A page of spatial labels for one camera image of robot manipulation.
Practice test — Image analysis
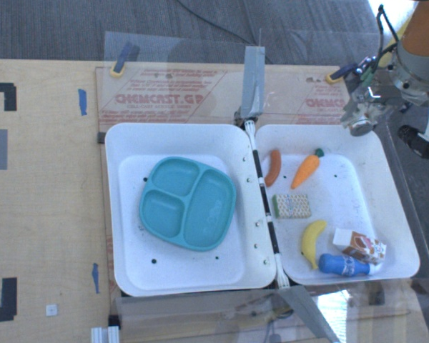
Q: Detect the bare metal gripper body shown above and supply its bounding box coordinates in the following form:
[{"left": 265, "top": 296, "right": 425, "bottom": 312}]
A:
[{"left": 345, "top": 66, "right": 429, "bottom": 120}]

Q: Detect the orange toy carrot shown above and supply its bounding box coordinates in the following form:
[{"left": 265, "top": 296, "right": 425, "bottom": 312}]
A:
[{"left": 290, "top": 147, "right": 325, "bottom": 191}]

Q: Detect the white plastic tray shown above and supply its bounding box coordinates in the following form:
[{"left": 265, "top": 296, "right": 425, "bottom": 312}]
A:
[
  {"left": 254, "top": 124, "right": 421, "bottom": 287},
  {"left": 104, "top": 121, "right": 277, "bottom": 297}
]

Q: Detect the orange-brown toy sausage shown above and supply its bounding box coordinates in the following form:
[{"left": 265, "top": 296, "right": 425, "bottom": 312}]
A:
[{"left": 263, "top": 149, "right": 282, "bottom": 188}]

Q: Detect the white and green patterned packet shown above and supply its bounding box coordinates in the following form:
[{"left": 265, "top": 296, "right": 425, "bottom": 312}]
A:
[{"left": 271, "top": 193, "right": 312, "bottom": 219}]

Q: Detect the white and brown carton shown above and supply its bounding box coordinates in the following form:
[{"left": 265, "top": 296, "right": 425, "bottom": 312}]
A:
[{"left": 332, "top": 227, "right": 388, "bottom": 266}]

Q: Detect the yellow banana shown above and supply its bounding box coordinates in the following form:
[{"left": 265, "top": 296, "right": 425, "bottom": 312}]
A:
[{"left": 300, "top": 219, "right": 328, "bottom": 271}]

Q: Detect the blue bottle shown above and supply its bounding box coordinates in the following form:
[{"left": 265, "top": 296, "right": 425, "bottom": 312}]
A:
[{"left": 317, "top": 252, "right": 383, "bottom": 278}]

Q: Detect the brown cardboard board red print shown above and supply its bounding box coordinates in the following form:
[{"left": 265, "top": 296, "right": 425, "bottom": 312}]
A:
[{"left": 94, "top": 65, "right": 355, "bottom": 302}]

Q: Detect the teal divided plate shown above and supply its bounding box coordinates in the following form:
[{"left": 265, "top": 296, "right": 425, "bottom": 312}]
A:
[{"left": 139, "top": 156, "right": 237, "bottom": 253}]

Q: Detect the black cylinder on white bracket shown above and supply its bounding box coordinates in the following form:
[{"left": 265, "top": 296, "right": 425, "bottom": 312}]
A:
[{"left": 396, "top": 101, "right": 429, "bottom": 161}]

